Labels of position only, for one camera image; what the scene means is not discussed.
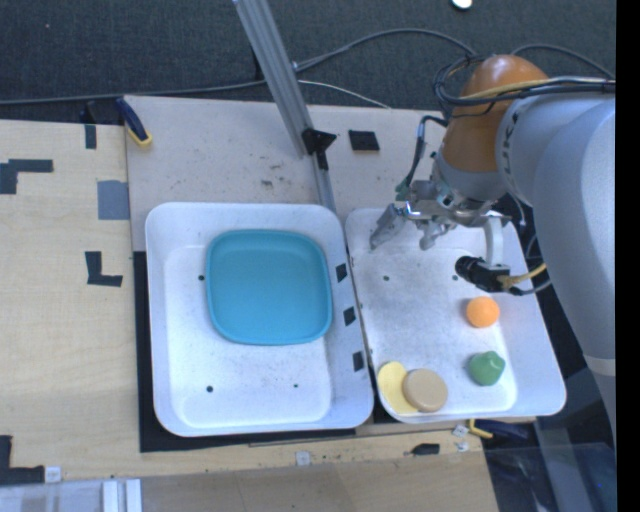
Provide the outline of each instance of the cable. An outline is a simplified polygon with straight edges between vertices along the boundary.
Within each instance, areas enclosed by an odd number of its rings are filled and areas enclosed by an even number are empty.
[[[460,98],[461,99],[488,98],[492,96],[497,96],[498,94],[504,94],[505,92],[520,91],[526,87],[534,87],[536,85],[546,85],[546,84],[549,84],[549,82],[550,82],[550,79],[547,78],[546,80],[529,80],[528,82],[505,84],[500,87],[493,87],[492,89],[485,89],[484,91],[478,91],[474,94],[460,96]]]
[[[535,243],[537,238],[538,238],[537,233],[534,233],[533,235],[531,235],[531,239],[529,240],[529,243],[527,244],[527,248],[524,251],[525,259],[531,258],[531,249],[533,249],[533,244]]]
[[[424,133],[425,133],[425,124],[427,123],[427,121],[433,121],[434,123],[437,123],[440,126],[443,126],[444,128],[446,128],[448,124],[444,119],[440,119],[439,117],[434,117],[432,115],[425,115],[425,116],[422,116],[422,119],[420,119],[420,123],[418,124],[418,130],[416,134],[416,148],[413,152],[413,162],[411,164],[411,169],[409,170],[409,173],[404,178],[404,180],[402,180],[400,185],[396,187],[396,192],[398,193],[397,197],[400,198],[398,199],[399,201],[406,196],[406,193],[408,192],[408,189],[409,189],[409,185],[411,185],[411,182],[413,181],[413,175],[415,174],[416,169],[418,168],[418,163],[420,163],[420,159],[424,155],[424,149],[426,147],[426,142],[424,140]]]
[[[527,272],[526,274],[522,274],[519,276],[498,276],[496,279],[502,283],[504,289],[509,289],[512,286],[521,283],[522,281],[526,281],[527,279],[531,279],[538,274],[541,274],[547,269],[546,263],[541,263],[536,268]]]
[[[337,85],[325,84],[322,82],[312,82],[310,80],[298,80],[298,83],[304,84],[304,85],[318,85],[321,87],[334,89],[336,91],[344,92],[346,94],[350,94],[351,96],[355,96],[356,98],[360,98],[361,100],[368,101],[369,103],[373,103],[374,105],[378,105],[379,107],[392,110],[389,105],[385,105],[384,103],[380,103],[379,101],[373,100],[371,98],[367,98],[366,96],[363,96],[362,94],[358,94],[357,92],[353,92],[348,89],[343,89],[342,87],[338,87]]]
[[[331,52],[327,52],[322,55],[318,55],[316,57],[312,57],[310,59],[304,60],[302,62],[293,63],[293,69],[295,73],[301,73],[308,69],[311,69],[319,64],[326,62],[327,60],[340,55],[355,46],[363,44],[368,41],[372,41],[374,39],[397,35],[397,34],[423,34],[428,36],[434,36],[445,41],[448,41],[469,54],[474,54],[469,46],[464,43],[454,39],[446,34],[442,34],[440,32],[435,32],[433,30],[421,29],[421,28],[398,28],[391,30],[383,30],[380,32],[375,32],[368,36],[361,37],[360,39],[356,39],[350,43],[347,43],[336,50]],[[213,92],[226,92],[238,89],[248,89],[251,87],[258,87],[261,85],[265,85],[267,83],[266,80],[255,80],[251,82],[242,82],[238,84],[230,84],[230,85],[219,85],[219,86],[211,86],[211,87],[199,87],[199,88],[191,88],[191,89],[170,89],[170,90],[160,90],[160,91],[139,91],[139,92],[120,92],[120,93],[105,93],[105,94],[90,94],[90,95],[81,95],[81,96],[65,96],[65,97],[49,97],[49,98],[33,98],[33,99],[15,99],[15,100],[0,100],[0,107],[5,106],[19,106],[19,105],[35,105],[35,104],[43,104],[43,103],[67,103],[73,101],[90,101],[90,100],[108,100],[108,99],[116,99],[121,98],[125,95],[133,95],[133,96],[180,96],[180,95],[190,95],[190,94],[206,94]]]
[[[579,53],[576,53],[573,50],[569,50],[561,46],[555,46],[551,44],[527,44],[513,50],[511,52],[511,55],[518,55],[526,50],[533,50],[533,49],[544,49],[544,50],[551,50],[551,51],[556,51],[560,53],[565,53],[567,55],[570,55],[571,57],[575,57],[576,59],[584,62],[585,64],[588,64],[589,66],[592,66],[594,69],[597,69],[606,77],[615,79],[615,75],[611,73],[611,71],[609,71],[608,69],[605,69],[602,66],[596,64],[594,61],[588,59],[584,55],[580,55]]]
[[[520,199],[518,199],[516,196],[514,196],[511,192],[509,192],[508,195],[512,199],[512,201],[515,203],[515,205],[518,208],[518,212],[520,213],[520,222],[518,222],[518,224],[520,225],[520,228],[526,227],[527,226],[527,220],[525,219],[524,208],[522,208],[522,204],[520,204]]]
[[[389,35],[394,35],[394,34],[424,34],[424,35],[428,35],[428,36],[439,37],[441,39],[444,39],[445,41],[448,41],[448,42],[452,43],[455,46],[460,47],[462,50],[464,50],[466,53],[468,53],[470,55],[474,55],[476,53],[471,47],[467,46],[466,44],[462,43],[461,41],[459,41],[457,39],[454,39],[453,37],[450,37],[450,36],[448,36],[446,34],[442,34],[441,32],[436,32],[434,30],[427,30],[427,29],[423,29],[423,28],[397,28],[397,29],[390,29],[390,30],[383,30],[383,31],[380,31],[380,32],[375,32],[375,33],[370,34],[368,36],[361,37],[360,39],[356,39],[355,41],[347,43],[344,46],[341,46],[340,48],[337,48],[336,50],[333,50],[333,51],[327,52],[327,53],[325,53],[323,55],[319,55],[317,57],[312,57],[311,59],[307,59],[305,61],[302,61],[302,62],[300,62],[300,63],[298,63],[296,65],[296,69],[297,70],[309,69],[309,67],[311,67],[311,66],[317,66],[321,62],[324,62],[327,59],[330,59],[331,57],[335,57],[336,55],[339,55],[339,54],[344,53],[344,52],[346,52],[348,50],[351,50],[355,46],[358,46],[358,45],[360,45],[362,43],[365,43],[365,42],[368,42],[368,41],[372,41],[372,40],[377,39],[379,37],[389,36]]]
[[[534,286],[533,288],[529,288],[528,290],[521,290],[520,288],[517,288],[517,287],[513,286],[513,287],[509,288],[508,292],[511,295],[516,295],[518,297],[522,297],[523,295],[530,295],[532,293],[541,292],[542,290],[545,290],[549,286],[551,286],[551,279],[548,279],[547,281],[545,281],[544,283],[542,283],[542,284],[540,284],[538,286]]]
[[[450,118],[452,115],[451,106],[478,106],[489,105],[498,101],[508,101],[515,99],[523,99],[530,96],[539,96],[544,94],[557,94],[557,93],[575,93],[575,92],[597,92],[602,94],[615,94],[615,80],[610,79],[593,79],[593,78],[579,78],[579,77],[558,77],[542,82],[528,82],[526,87],[522,87],[519,84],[508,86],[504,91],[488,97],[481,97],[482,95],[473,95],[471,97],[459,97],[453,96],[447,93],[445,89],[445,82],[455,73],[461,69],[468,68],[474,63],[479,63],[488,58],[487,56],[465,56],[460,58],[448,66],[441,68],[436,73],[433,80],[433,91],[438,99],[442,110],[445,112],[445,116]],[[467,115],[484,115],[488,112],[480,114],[467,114]]]

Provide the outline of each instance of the orange ball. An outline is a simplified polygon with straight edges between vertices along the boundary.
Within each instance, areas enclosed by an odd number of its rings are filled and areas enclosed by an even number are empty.
[[[499,316],[500,306],[491,297],[476,297],[467,304],[467,319],[474,327],[489,327]]]

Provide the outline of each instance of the blue dish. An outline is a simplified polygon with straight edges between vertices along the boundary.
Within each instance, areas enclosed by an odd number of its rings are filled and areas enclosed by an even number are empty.
[[[331,325],[327,263],[307,236],[266,229],[223,233],[207,250],[205,283],[211,321],[230,341],[307,343]]]

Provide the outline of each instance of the black tape mark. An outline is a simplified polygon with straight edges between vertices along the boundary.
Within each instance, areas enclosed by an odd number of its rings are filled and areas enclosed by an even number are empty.
[[[86,251],[84,257],[87,260],[87,270],[89,272],[87,284],[97,284],[101,286],[122,285],[122,276],[102,275],[102,253],[100,251]]]
[[[19,172],[53,172],[53,160],[9,159],[0,164],[0,194],[16,194]]]
[[[352,307],[342,312],[344,316],[344,325],[351,325],[356,319],[356,310]]]
[[[362,350],[353,353],[353,371],[357,372],[364,368],[364,356]]]
[[[422,443],[411,450],[413,455],[438,455],[440,453],[440,445],[432,443]]]
[[[336,277],[338,278],[338,282],[342,281],[345,277],[347,277],[346,263],[343,263],[342,265],[338,265],[336,267]]]
[[[117,180],[98,182],[98,219],[129,219],[128,183]]]
[[[375,132],[349,130],[349,140],[354,151],[380,151]]]
[[[53,160],[9,159],[9,165],[18,172],[53,172]]]
[[[96,149],[98,147],[98,135],[96,125],[84,125],[84,147],[87,149]]]
[[[11,467],[11,436],[0,436],[0,486],[44,483],[44,466]]]
[[[0,164],[0,194],[15,194],[18,190],[18,173],[9,164]]]

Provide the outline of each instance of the white sink basin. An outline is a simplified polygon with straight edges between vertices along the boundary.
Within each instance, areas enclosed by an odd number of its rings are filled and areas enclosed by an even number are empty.
[[[206,251],[233,230],[299,233],[324,251],[332,323],[318,339],[229,341],[209,315]],[[318,205],[164,203],[145,225],[154,409],[183,437],[353,428],[373,408],[344,232]]]
[[[535,295],[492,294],[500,306],[498,322],[478,329],[466,320],[466,302],[486,293],[458,279],[454,267],[461,256],[485,257],[483,229],[458,226],[422,251],[423,233],[407,222],[372,251],[369,236],[383,211],[354,210],[345,226],[374,370],[377,375],[390,361],[407,371],[428,368],[444,379],[449,393],[438,411],[407,414],[396,413],[381,396],[387,412],[405,423],[430,423],[546,416],[562,409],[564,380]],[[503,243],[512,275],[526,273],[511,223],[503,230]],[[529,281],[521,284],[528,287]],[[506,368],[496,384],[479,386],[469,376],[468,361],[492,350],[506,360]]]

